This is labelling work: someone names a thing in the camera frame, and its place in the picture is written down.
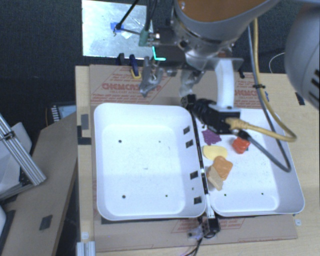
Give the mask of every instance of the wooden table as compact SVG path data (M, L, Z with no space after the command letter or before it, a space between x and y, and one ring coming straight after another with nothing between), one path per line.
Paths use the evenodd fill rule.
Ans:
M319 112L308 102L299 105L294 89L285 74L262 74L267 86L270 103L282 121L291 128L298 140L289 148L305 198L305 208L295 216L301 225L297 226L298 239L234 243L201 246L198 255L320 255L320 192L319 192ZM82 115L90 115L89 67L76 67L77 125L81 125ZM90 137L89 129L82 130L83 137ZM82 242L94 240L93 188L91 168L91 148L78 147L78 175L80 200L80 230ZM163 256L181 255L186 247L144 249L97 253L97 256Z

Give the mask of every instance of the teal light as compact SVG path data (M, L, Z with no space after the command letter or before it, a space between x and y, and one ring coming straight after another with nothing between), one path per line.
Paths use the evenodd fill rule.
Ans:
M155 61L165 61L166 60L166 58L161 58L161 57L159 58L156 56L156 49L154 46L152 46L152 52L153 52L153 58Z

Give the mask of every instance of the metal plate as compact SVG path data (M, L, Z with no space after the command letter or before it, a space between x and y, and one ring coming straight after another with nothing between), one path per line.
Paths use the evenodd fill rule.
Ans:
M151 47L139 47L139 35L119 31L114 36L113 28L130 8L130 4L82 1L82 45L83 55L92 57L126 58L134 54L137 59L151 57ZM146 6L136 5L123 23L123 27L140 33L146 21Z

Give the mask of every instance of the yellow cable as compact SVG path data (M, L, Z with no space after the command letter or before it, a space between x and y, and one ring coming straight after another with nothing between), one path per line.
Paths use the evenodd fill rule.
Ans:
M254 66L255 66L255 72L256 72L256 78L257 82L260 85L261 84L261 78L260 78L260 70L259 70L259 60L258 60L258 19L255 18L253 21L253 59L254 59ZM253 130L265 135L268 135L270 137L273 137L275 139L286 141L286 142L294 142L297 139L297 136L283 123L281 120L277 117L275 111L272 109L271 105L268 102L268 99L265 95L265 92L262 88L259 88L260 94L263 100L263 103L265 107L269 110L271 116L276 121L276 123L284 130L286 131L289 136L283 136L276 132L273 132L271 130L264 129L262 127L258 127L252 124L249 124L248 122L242 121L238 118L227 118L225 122L230 125L230 130L234 129L249 129Z

